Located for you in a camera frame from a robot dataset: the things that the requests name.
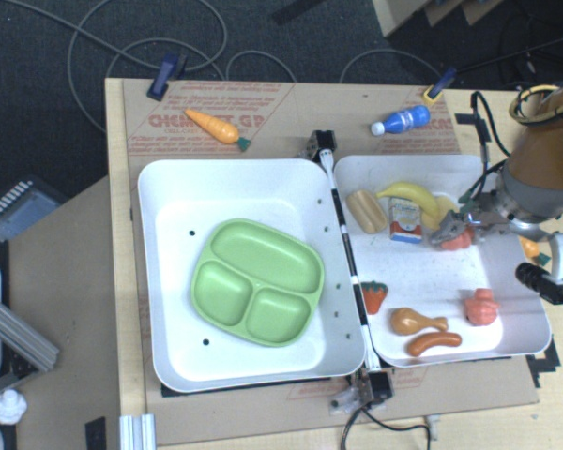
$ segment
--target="black floor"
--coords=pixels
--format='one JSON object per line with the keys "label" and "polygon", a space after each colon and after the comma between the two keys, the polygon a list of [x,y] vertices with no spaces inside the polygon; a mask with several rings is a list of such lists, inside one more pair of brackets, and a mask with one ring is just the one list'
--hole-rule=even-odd
{"label": "black floor", "polygon": [[[431,84],[436,77],[420,59],[438,71],[463,70],[455,88],[563,83],[563,42],[520,53],[563,39],[563,0],[506,0],[473,26],[459,9],[434,28],[419,12],[388,38],[371,0],[16,1],[0,0],[0,189],[33,173],[72,197],[106,174],[103,79],[113,48],[134,42],[129,53],[155,66],[179,52],[170,40],[181,40],[190,56],[186,78],[194,80],[338,83],[353,58],[389,49],[413,57],[370,55],[343,81]],[[80,23],[100,42],[76,35]],[[254,53],[235,59],[245,51],[279,61]],[[213,57],[217,67],[205,66]],[[119,58],[110,75],[153,78],[156,70]]]}

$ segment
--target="wooden table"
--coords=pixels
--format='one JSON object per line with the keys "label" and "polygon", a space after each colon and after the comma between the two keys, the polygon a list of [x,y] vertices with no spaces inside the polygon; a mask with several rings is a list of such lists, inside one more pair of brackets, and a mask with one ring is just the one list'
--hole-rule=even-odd
{"label": "wooden table", "polygon": [[[121,79],[106,81],[107,127],[109,146],[109,179],[113,220],[114,289],[119,363],[120,408],[123,415],[146,413],[145,373],[141,349],[137,281],[134,263],[134,239],[129,219],[131,206],[127,153],[126,115]],[[483,92],[496,124],[501,128],[501,140],[509,148],[521,132],[510,120],[507,108],[514,98],[512,92]],[[448,90],[445,99],[449,112],[470,113],[470,91]],[[455,125],[455,132],[464,154],[479,154],[475,132]],[[491,161],[502,158],[499,149],[490,148]],[[546,225],[547,230],[563,231],[563,218]],[[542,249],[549,253],[547,247]],[[563,306],[545,305],[552,324],[555,345],[561,366],[554,373],[540,376],[540,403],[514,408],[452,413],[440,417],[438,440],[434,449],[446,448],[538,448],[563,450]],[[420,419],[391,422],[392,425],[412,425]],[[325,427],[296,432],[276,433],[225,441],[198,442],[166,448],[256,449],[256,448],[337,448],[341,427]],[[350,432],[349,448],[424,448],[422,430],[390,432],[375,424],[356,425]]]}

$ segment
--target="green plate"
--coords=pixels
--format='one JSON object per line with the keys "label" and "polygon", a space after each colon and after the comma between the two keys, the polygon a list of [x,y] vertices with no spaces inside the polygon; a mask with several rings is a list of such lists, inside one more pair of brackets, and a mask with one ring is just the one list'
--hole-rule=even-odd
{"label": "green plate", "polygon": [[323,290],[319,254],[287,233],[236,218],[209,236],[191,282],[191,301],[208,322],[263,345],[296,341]]}

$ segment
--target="yellow banana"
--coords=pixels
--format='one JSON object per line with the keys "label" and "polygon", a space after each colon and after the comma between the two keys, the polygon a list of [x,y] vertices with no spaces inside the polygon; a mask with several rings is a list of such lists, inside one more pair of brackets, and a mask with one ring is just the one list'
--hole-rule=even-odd
{"label": "yellow banana", "polygon": [[383,191],[375,193],[375,198],[400,197],[415,202],[421,210],[432,218],[440,215],[440,208],[434,195],[426,187],[411,182],[394,182]]}

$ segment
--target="toy carrot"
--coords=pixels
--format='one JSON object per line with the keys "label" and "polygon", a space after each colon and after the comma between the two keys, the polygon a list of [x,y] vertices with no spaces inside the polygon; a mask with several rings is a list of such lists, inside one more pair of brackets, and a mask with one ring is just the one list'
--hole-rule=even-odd
{"label": "toy carrot", "polygon": [[246,150],[251,141],[240,137],[237,127],[216,116],[186,109],[185,114],[200,128],[210,133],[221,143],[237,143],[242,151]]}
{"label": "toy carrot", "polygon": [[388,287],[383,283],[361,282],[365,309],[369,315],[375,315],[388,294]]}

